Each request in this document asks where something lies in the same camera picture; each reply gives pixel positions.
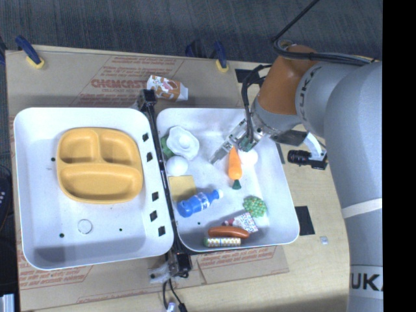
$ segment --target brown cylinder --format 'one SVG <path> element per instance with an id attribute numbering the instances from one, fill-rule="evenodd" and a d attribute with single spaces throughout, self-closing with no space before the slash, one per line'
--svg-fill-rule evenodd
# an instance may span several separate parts
<path id="1" fill-rule="evenodd" d="M 293 45 L 289 52 L 316 52 L 304 45 Z M 278 56 L 257 95 L 260 106 L 276 114 L 296 114 L 294 97 L 296 88 L 304 73 L 317 61 L 294 60 Z"/>

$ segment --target white plastic tub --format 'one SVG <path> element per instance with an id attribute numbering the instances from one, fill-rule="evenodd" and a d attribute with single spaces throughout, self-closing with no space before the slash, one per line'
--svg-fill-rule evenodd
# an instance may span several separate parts
<path id="1" fill-rule="evenodd" d="M 166 109 L 157 117 L 160 138 L 167 135 L 171 127 L 181 126 L 199 140 L 199 153 L 196 158 L 189 161 L 186 172 L 186 175 L 193 176 L 197 190 L 220 188 L 224 191 L 222 199 L 215 200 L 206 210 L 188 218 L 183 218 L 178 213 L 173 201 L 179 238 L 192 251 L 210 252 L 288 244 L 296 240 L 299 235 L 298 218 L 279 153 L 273 141 L 264 138 L 256 145 L 255 150 L 259 154 L 259 160 L 254 167 L 243 166 L 240 190 L 231 188 L 232 184 L 227 175 L 227 157 L 215 165 L 211 165 L 208 161 L 243 118 L 243 109 Z M 262 221 L 256 221 L 259 231 L 252 233 L 239 247 L 205 247 L 203 238 L 207 237 L 208 229 L 243 213 L 242 203 L 247 196 L 261 198 L 268 207 L 267 217 Z"/>
<path id="2" fill-rule="evenodd" d="M 106 127 L 137 143 L 144 186 L 123 203 L 70 199 L 59 187 L 60 137 L 76 127 Z M 174 234 L 147 118 L 133 109 L 31 108 L 14 120 L 23 253 L 44 270 L 166 253 Z"/>

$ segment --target yellow clamp tip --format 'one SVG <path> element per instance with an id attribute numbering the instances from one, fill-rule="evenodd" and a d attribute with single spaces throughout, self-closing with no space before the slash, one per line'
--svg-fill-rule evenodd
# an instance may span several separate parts
<path id="1" fill-rule="evenodd" d="M 228 64 L 227 64 L 227 66 L 225 67 L 225 68 L 223 68 L 222 66 L 221 66 L 221 62 L 217 59 L 216 61 L 215 61 L 215 64 L 216 64 L 216 67 L 218 68 L 218 70 L 220 71 L 220 72 L 222 72 L 222 73 L 226 73 L 227 71 L 228 71 Z"/>
<path id="2" fill-rule="evenodd" d="M 42 58 L 40 58 L 39 57 L 39 59 L 40 59 L 40 62 L 38 63 L 38 64 L 35 64 L 35 62 L 32 60 L 32 59 L 30 59 L 29 57 L 26 57 L 26 61 L 32 66 L 32 67 L 34 67 L 34 68 L 36 68 L 37 70 L 39 70 L 40 68 L 42 68 L 43 66 L 44 66 L 44 64 L 45 64 L 45 60 L 44 59 L 42 59 Z"/>

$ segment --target circular drain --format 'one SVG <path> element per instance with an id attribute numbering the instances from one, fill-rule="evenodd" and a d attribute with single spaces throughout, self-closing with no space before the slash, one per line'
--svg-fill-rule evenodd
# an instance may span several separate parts
<path id="1" fill-rule="evenodd" d="M 92 223 L 89 220 L 80 220 L 78 222 L 78 230 L 83 235 L 90 233 L 92 230 Z"/>

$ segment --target beige table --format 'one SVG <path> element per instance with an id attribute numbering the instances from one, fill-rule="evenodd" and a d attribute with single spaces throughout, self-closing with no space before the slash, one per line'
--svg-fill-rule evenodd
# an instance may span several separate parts
<path id="1" fill-rule="evenodd" d="M 65 54 L 105 54 L 100 51 L 73 51 L 69 49 L 36 47 L 40 52 L 52 52 L 51 57 Z M 51 86 L 45 87 L 41 82 L 33 82 L 32 89 L 22 88 L 24 80 L 12 75 L 16 66 L 21 67 L 27 74 L 39 75 L 45 71 L 35 71 L 23 65 L 22 57 L 18 53 L 8 54 L 8 86 L 9 109 L 11 120 L 13 115 L 21 109 L 36 105 L 39 98 L 45 106 L 54 103 L 61 104 L 57 97 L 48 99 L 51 89 L 58 83 L 74 82 L 71 75 L 58 75 L 52 80 Z M 151 55 L 133 55 L 119 53 L 120 56 L 141 58 L 164 58 Z M 241 107 L 240 89 L 235 76 L 222 75 L 215 69 L 211 60 L 176 57 L 174 69 L 166 74 L 187 81 L 187 86 L 198 89 L 198 95 L 191 98 L 192 106 L 203 107 Z M 257 63 L 229 62 L 230 71 L 234 69 L 250 70 Z M 227 94 L 221 89 L 227 88 Z M 254 98 L 258 89 L 250 88 L 250 97 Z M 80 87 L 80 94 L 90 94 L 87 86 Z M 282 146 L 283 154 L 292 149 Z M 242 279 L 204 286 L 177 289 L 176 293 L 191 311 L 281 311 L 281 312 L 314 312 L 346 310 L 348 297 L 349 256 L 348 241 L 345 225 L 341 216 L 341 208 L 335 193 L 330 165 L 325 171 L 313 170 L 310 167 L 298 167 L 294 164 L 283 165 L 289 188 L 295 206 L 307 206 L 315 229 L 314 235 L 300 236 L 294 243 L 285 245 L 283 250 L 289 266 L 289 272 L 272 274 L 258 278 Z M 323 244 L 321 237 L 326 237 L 327 244 Z M 174 298 L 170 291 L 167 296 Z M 160 292 L 134 295 L 125 298 L 102 300 L 71 306 L 54 307 L 42 311 L 164 311 L 163 297 Z"/>

